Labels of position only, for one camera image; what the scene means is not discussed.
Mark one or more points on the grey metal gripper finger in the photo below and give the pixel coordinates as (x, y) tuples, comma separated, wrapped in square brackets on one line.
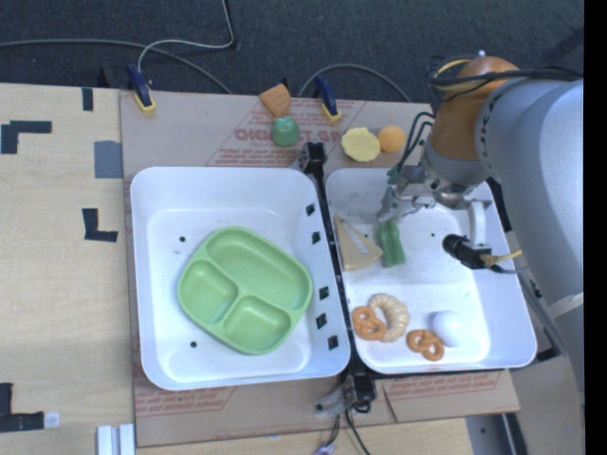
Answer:
[(390, 206), (421, 203)]

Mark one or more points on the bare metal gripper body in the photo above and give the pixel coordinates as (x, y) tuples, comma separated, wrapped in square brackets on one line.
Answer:
[(429, 185)]

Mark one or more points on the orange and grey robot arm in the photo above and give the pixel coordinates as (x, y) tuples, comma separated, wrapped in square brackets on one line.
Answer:
[(531, 159)]

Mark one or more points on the green toy asparagus bundle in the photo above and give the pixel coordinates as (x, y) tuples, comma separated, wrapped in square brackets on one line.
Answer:
[(391, 247)]

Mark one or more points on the tan cheese wedge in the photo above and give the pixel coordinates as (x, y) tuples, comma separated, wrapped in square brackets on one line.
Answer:
[(353, 251)]

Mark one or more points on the orange ball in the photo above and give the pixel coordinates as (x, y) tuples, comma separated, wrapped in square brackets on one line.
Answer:
[(391, 139)]

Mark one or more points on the yellow round biscuit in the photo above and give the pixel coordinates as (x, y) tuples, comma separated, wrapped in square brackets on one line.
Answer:
[(360, 145)]

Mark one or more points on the thin black rod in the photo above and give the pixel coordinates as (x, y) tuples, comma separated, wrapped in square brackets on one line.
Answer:
[(337, 263)]

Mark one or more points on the white plastic tray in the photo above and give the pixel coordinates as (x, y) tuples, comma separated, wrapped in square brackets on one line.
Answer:
[(166, 349), (427, 282)]

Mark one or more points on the beige doughnut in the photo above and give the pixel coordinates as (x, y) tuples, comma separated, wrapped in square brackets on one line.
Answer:
[(399, 315)]

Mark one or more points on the orange pretzel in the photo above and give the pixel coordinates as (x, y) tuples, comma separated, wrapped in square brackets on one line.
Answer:
[(369, 330), (426, 345)]

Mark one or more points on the white egg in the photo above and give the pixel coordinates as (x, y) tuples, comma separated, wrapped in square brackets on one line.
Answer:
[(449, 328)]

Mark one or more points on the green round toy vegetable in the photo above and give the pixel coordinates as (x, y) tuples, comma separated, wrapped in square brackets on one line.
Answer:
[(285, 132)]

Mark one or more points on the orange cheese wedge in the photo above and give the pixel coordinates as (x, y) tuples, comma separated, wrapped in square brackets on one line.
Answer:
[(276, 98)]

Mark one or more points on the green divided plate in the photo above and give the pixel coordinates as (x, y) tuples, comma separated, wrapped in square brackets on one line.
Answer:
[(246, 292)]

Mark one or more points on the brown cardboard board red print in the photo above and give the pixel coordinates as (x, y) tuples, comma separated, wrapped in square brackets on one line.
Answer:
[(189, 131)]

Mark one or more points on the black cylinder on white bracket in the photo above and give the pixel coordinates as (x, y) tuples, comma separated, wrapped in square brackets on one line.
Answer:
[(462, 248)]

